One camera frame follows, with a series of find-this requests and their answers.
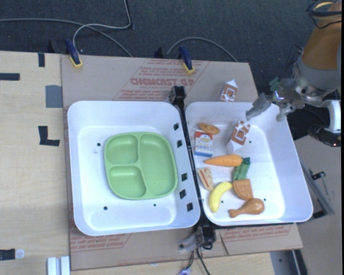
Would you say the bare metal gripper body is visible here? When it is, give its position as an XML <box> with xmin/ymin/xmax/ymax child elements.
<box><xmin>270</xmin><ymin>77</ymin><xmax>332</xmax><ymax>110</ymax></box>

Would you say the orange and white carton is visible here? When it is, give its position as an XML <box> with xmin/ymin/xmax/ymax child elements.
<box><xmin>217</xmin><ymin>78</ymin><xmax>239</xmax><ymax>103</ymax></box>
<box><xmin>226</xmin><ymin>119</ymin><xmax>251</xmax><ymax>154</ymax></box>

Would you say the orange biscuit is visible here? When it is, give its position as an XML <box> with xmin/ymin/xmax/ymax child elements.
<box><xmin>198</xmin><ymin>121</ymin><xmax>221</xmax><ymax>136</ymax></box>

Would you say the orange carrot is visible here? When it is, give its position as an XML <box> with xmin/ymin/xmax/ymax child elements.
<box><xmin>203</xmin><ymin>154</ymin><xmax>251</xmax><ymax>168</ymax></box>

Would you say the white plastic tray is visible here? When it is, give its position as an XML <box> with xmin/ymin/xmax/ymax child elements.
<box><xmin>67</xmin><ymin>100</ymin><xmax>201</xmax><ymax>237</ymax></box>
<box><xmin>185</xmin><ymin>101</ymin><xmax>314</xmax><ymax>227</ymax></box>

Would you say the red white blue packet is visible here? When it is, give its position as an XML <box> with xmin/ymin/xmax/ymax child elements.
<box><xmin>193</xmin><ymin>129</ymin><xmax>214</xmax><ymax>158</ymax></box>

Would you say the green toy vegetable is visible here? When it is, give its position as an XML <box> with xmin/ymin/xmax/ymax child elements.
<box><xmin>232</xmin><ymin>161</ymin><xmax>251</xmax><ymax>182</ymax></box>

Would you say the thin black rod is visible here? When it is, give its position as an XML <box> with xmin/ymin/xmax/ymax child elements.
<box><xmin>176</xmin><ymin>96</ymin><xmax>212</xmax><ymax>236</ymax></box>

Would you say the orange waffle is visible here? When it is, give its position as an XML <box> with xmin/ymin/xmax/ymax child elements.
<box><xmin>232</xmin><ymin>178</ymin><xmax>255</xmax><ymax>201</ymax></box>

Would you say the sandwich slice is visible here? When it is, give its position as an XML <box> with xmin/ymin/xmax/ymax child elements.
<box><xmin>196</xmin><ymin>166</ymin><xmax>215</xmax><ymax>192</ymax></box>

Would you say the yellow banana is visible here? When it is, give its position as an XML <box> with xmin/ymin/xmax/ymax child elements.
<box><xmin>208</xmin><ymin>180</ymin><xmax>233</xmax><ymax>214</ymax></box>

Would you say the brown chicken drumstick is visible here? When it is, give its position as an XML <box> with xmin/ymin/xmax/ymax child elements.
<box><xmin>228</xmin><ymin>198</ymin><xmax>265</xmax><ymax>219</ymax></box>

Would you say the green divided plate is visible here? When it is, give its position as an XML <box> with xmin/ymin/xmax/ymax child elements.
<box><xmin>103</xmin><ymin>131</ymin><xmax>179</xmax><ymax>201</ymax></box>

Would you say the brown cardboard board red print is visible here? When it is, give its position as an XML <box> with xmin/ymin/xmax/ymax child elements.
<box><xmin>60</xmin><ymin>54</ymin><xmax>304</xmax><ymax>271</ymax></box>

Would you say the black cylinder on white bracket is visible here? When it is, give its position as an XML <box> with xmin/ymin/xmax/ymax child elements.
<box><xmin>308</xmin><ymin>99</ymin><xmax>342</xmax><ymax>148</ymax></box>

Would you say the black block with thin wires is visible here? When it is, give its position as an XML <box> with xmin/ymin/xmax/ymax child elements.
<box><xmin>198</xmin><ymin>224</ymin><xmax>217</xmax><ymax>250</ymax></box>
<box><xmin>170</xmin><ymin>85</ymin><xmax>187</xmax><ymax>106</ymax></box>

